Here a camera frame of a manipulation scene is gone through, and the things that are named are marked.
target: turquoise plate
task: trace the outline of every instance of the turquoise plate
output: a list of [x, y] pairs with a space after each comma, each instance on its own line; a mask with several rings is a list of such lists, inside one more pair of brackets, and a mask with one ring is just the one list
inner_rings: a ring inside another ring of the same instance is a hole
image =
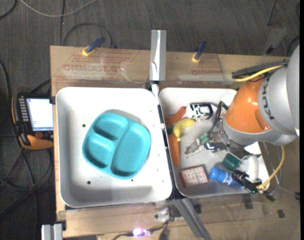
[[141, 170], [150, 147], [148, 129], [129, 118], [107, 112], [92, 123], [84, 138], [82, 153], [98, 170], [125, 180]]

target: screen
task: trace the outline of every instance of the screen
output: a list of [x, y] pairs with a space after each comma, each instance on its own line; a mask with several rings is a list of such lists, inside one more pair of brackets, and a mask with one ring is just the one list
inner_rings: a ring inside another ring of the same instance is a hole
[[27, 98], [26, 104], [33, 131], [53, 131], [53, 111], [50, 100]]

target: white cable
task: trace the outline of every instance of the white cable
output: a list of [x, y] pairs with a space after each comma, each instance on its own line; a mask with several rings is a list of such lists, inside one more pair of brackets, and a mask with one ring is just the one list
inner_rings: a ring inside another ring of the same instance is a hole
[[83, 5], [83, 6], [80, 7], [79, 9], [76, 9], [76, 10], [74, 10], [74, 11], [72, 11], [72, 12], [65, 13], [65, 14], [61, 14], [61, 15], [49, 15], [49, 14], [40, 12], [40, 11], [34, 9], [33, 7], [31, 7], [30, 5], [28, 5], [28, 4], [27, 4], [26, 2], [24, 2], [23, 0], [20, 0], [20, 1], [21, 1], [25, 6], [27, 6], [28, 8], [30, 8], [32, 11], [35, 11], [36, 13], [41, 14], [41, 15], [43, 15], [43, 16], [47, 16], [47, 17], [62, 17], [62, 16], [68, 16], [68, 15], [74, 14], [74, 13], [76, 13], [76, 12], [82, 10], [84, 7], [87, 7], [87, 6], [89, 6], [90, 4], [92, 4], [92, 3], [94, 3], [94, 2], [96, 2], [96, 1], [98, 1], [98, 0], [93, 0], [93, 1], [91, 1], [91, 2], [88, 2], [87, 4]]

